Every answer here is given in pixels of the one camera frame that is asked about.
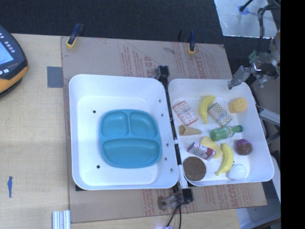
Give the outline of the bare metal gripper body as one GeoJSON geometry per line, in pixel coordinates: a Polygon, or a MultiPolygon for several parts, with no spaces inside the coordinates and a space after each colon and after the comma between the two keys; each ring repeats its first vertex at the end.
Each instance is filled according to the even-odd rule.
{"type": "Polygon", "coordinates": [[[276,79],[280,76],[280,51],[269,49],[267,52],[260,52],[253,66],[256,73],[276,79]]]}

